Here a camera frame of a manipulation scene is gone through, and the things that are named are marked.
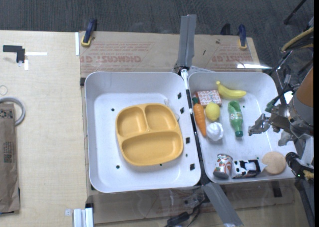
green bottle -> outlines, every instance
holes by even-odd
[[[232,127],[235,129],[235,136],[242,137],[244,135],[243,125],[243,114],[240,110],[238,101],[230,101],[228,103],[229,120]]]

table surface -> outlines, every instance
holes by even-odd
[[[3,45],[19,45],[26,52],[47,52],[47,56],[29,56],[28,71],[18,66],[15,53],[0,52],[0,85],[8,88],[6,96],[17,97],[26,108],[25,120],[16,128],[20,211],[1,216],[1,225],[70,227],[72,216],[65,211],[84,208],[89,184],[75,33],[0,31],[0,39]],[[242,221],[248,221],[245,226],[255,226],[263,214],[268,215],[269,226],[273,219],[288,226],[307,222],[298,193],[293,204],[239,212]],[[213,219],[216,226],[223,226],[216,212],[200,221],[208,223]],[[153,220],[105,226],[164,223]]]

brown paper bag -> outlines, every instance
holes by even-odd
[[[0,104],[0,212],[19,210],[14,104]]]

yellow ball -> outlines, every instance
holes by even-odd
[[[220,116],[220,107],[216,103],[210,102],[205,108],[206,117],[211,121],[216,121]]]

gray floor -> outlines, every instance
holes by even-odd
[[[220,34],[231,24],[237,34],[245,25],[260,61],[270,67],[283,57],[279,48],[301,33],[314,15],[314,0],[306,0],[288,25],[283,20],[302,0],[0,0],[2,30],[85,30],[90,18],[98,31],[180,32],[181,16],[197,15],[197,34]],[[296,74],[312,58],[309,49],[297,50],[286,61]],[[296,82],[303,79],[307,70]]]

